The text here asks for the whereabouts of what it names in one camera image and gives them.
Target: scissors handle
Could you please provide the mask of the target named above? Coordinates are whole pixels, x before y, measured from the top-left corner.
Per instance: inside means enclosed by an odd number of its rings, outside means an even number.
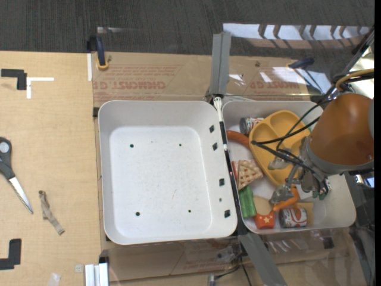
[[[9,140],[0,137],[0,172],[7,180],[15,176],[11,167],[12,144]]]

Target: yellow cable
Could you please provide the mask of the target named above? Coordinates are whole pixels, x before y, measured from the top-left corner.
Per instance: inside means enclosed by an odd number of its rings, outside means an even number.
[[[351,73],[349,75],[343,76],[342,78],[340,78],[336,82],[336,88],[339,89],[340,91],[343,91],[343,89],[340,87],[341,83],[346,82],[348,79],[350,79],[352,77],[356,77],[356,76],[360,76],[360,75],[364,75],[364,74],[368,74],[368,73],[372,73],[372,72],[374,72],[374,68],[356,71],[356,72],[353,72],[353,73]]]

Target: soda can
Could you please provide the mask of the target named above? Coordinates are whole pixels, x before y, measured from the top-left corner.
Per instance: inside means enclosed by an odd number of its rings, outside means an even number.
[[[305,208],[281,209],[279,211],[279,223],[282,228],[296,228],[307,226],[307,211]]]
[[[242,117],[239,121],[239,130],[242,134],[249,135],[251,129],[262,120],[262,117]]]

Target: scissors blade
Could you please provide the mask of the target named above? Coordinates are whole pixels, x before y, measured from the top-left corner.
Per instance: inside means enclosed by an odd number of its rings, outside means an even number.
[[[26,206],[26,208],[28,209],[30,214],[33,214],[32,206],[30,205],[29,200],[26,197],[26,194],[25,194],[23,188],[21,187],[19,181],[17,180],[17,178],[13,177],[13,178],[9,179],[9,182],[11,183],[13,190],[16,192],[16,194],[19,197],[19,199],[21,200],[21,202]]]

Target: yellow divided plate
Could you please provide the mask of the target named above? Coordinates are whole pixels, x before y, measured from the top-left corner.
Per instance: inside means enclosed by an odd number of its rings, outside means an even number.
[[[295,125],[295,123],[298,120],[299,117],[292,111],[277,111],[269,115],[253,127],[249,135],[249,141],[255,140],[257,142],[263,142],[283,137],[287,134],[291,127]],[[305,124],[303,122],[300,122],[293,130],[293,132],[303,128],[304,126]],[[309,134],[310,131],[308,129],[305,129],[302,132],[285,139],[281,143],[280,149],[290,148],[291,153],[298,156],[301,141],[305,136],[308,136]],[[266,146],[273,150],[276,150],[276,145],[278,143],[279,141],[271,144],[266,144]],[[288,177],[291,171],[292,163],[290,163],[284,169],[269,170],[268,164],[269,162],[274,160],[274,155],[269,151],[264,150],[263,148],[260,148],[259,146],[256,146],[252,143],[250,143],[250,150],[258,165],[260,166],[264,174],[269,178],[269,180],[271,180],[272,183],[274,183],[276,186],[285,183],[285,179]]]

